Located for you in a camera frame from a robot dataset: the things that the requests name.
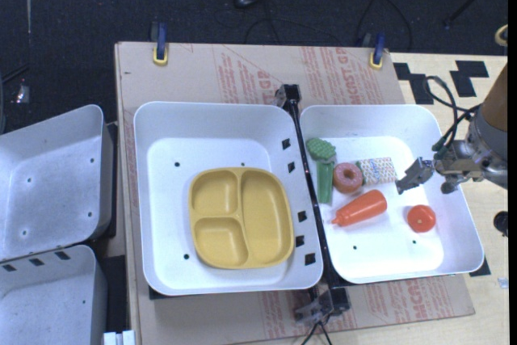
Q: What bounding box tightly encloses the orange doughnut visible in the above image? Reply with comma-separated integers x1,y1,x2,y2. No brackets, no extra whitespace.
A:
332,162,365,196

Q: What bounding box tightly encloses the brown cardboard board red print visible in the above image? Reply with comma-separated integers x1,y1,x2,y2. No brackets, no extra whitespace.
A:
114,40,477,345

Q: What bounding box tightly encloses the red-orange round fruit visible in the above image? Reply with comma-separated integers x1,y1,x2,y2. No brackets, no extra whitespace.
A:
406,204,438,234

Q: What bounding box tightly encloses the green broccoli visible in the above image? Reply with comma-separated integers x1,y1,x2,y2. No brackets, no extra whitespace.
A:
305,137,338,205

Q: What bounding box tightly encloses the thin black rod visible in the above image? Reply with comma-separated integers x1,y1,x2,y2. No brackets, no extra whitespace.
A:
287,99,338,296

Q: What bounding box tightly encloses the white patterned packet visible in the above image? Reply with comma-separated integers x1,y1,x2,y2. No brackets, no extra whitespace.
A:
356,156,399,187

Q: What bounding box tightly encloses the orange carrot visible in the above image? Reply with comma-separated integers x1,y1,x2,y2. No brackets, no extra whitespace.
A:
330,189,389,229

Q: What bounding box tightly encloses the yellow divided plate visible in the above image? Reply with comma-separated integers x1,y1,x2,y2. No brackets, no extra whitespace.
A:
187,166,296,271

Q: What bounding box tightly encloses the white plastic tray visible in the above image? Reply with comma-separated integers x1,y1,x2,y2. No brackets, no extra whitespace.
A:
299,103,485,285
132,100,325,297

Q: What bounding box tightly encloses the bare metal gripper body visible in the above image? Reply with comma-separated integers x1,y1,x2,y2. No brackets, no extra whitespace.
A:
433,139,509,189

